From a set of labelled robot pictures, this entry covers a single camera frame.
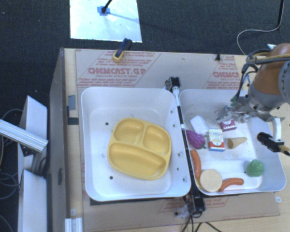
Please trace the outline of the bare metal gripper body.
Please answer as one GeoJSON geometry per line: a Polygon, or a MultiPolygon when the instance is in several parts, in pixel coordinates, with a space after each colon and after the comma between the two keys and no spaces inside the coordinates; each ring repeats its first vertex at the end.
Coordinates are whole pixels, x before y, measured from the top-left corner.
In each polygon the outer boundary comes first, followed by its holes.
{"type": "Polygon", "coordinates": [[[235,114],[258,117],[264,122],[274,120],[270,112],[278,109],[285,101],[281,97],[233,97],[231,108],[235,114]]]}

